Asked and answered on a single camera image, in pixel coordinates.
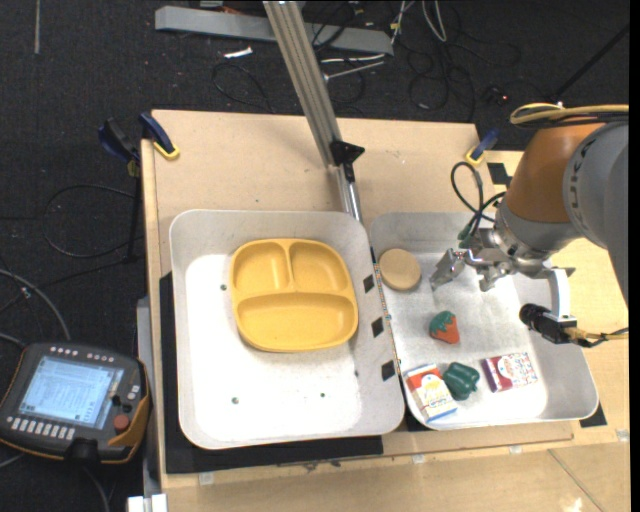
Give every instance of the blue clamp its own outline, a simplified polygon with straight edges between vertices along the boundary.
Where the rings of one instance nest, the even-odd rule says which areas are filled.
[[[151,134],[153,139],[153,146],[160,152],[160,154],[167,160],[175,160],[180,154],[178,146],[171,142],[171,139],[164,131],[160,123],[156,121],[151,114],[143,112],[138,116],[138,121],[144,127],[146,133]]]
[[[471,148],[467,154],[464,156],[464,159],[467,163],[473,165],[474,167],[480,165],[480,162],[484,159],[484,152],[493,148],[498,142],[498,134],[500,130],[497,128],[492,128],[489,132],[484,136],[484,138],[480,141],[476,147]]]

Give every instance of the white tray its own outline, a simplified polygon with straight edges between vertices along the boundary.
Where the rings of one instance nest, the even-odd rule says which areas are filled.
[[[413,400],[408,405],[423,425],[435,430],[581,419],[593,414],[598,393],[582,349],[554,345],[529,331],[519,319],[520,307],[535,303],[550,309],[545,280],[522,275],[498,280],[495,289],[480,291],[475,269],[467,267],[454,281],[431,290],[429,277],[470,214],[390,213],[374,220],[371,244],[376,259],[388,249],[411,252],[422,270],[419,286],[398,292],[383,285],[400,369],[404,373],[435,363],[441,373],[457,361],[480,373],[478,390],[457,402],[455,413],[425,423]],[[430,319],[440,311],[456,314],[461,341],[449,345],[429,336]],[[512,352],[528,352],[539,381],[493,393],[481,360]]]
[[[238,335],[229,265],[241,245],[267,238],[324,242],[344,259],[359,327],[338,347],[295,354],[257,350]],[[204,449],[381,435],[404,417],[391,335],[383,321],[364,227],[339,212],[191,210],[170,229],[178,406],[185,436]],[[372,324],[383,325],[374,336]]]

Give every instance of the black bracket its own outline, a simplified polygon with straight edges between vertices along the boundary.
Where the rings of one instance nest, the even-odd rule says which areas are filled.
[[[364,148],[349,144],[341,140],[334,140],[329,144],[331,150],[331,156],[336,165],[342,165],[344,167],[344,175],[349,183],[356,181],[356,175],[353,171],[353,162],[364,153]]]

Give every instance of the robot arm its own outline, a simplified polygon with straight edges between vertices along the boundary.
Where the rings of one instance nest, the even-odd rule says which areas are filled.
[[[549,116],[548,110],[537,115]],[[555,343],[567,342],[566,329],[576,326],[568,311],[567,277],[573,269],[551,268],[549,258],[576,238],[608,250],[628,306],[628,107],[626,118],[617,112],[569,119],[534,134],[493,227],[478,229],[466,251],[447,251],[431,276],[435,289],[466,264],[481,276],[483,291],[516,272],[547,279],[552,310],[527,305],[521,319],[530,327],[546,326],[536,330]]]

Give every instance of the small box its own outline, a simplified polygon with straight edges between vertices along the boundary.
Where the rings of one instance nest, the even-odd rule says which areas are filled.
[[[405,372],[404,379],[425,422],[451,414],[457,406],[435,364]]]
[[[482,368],[494,393],[521,388],[538,381],[527,352],[489,357],[482,361]]]

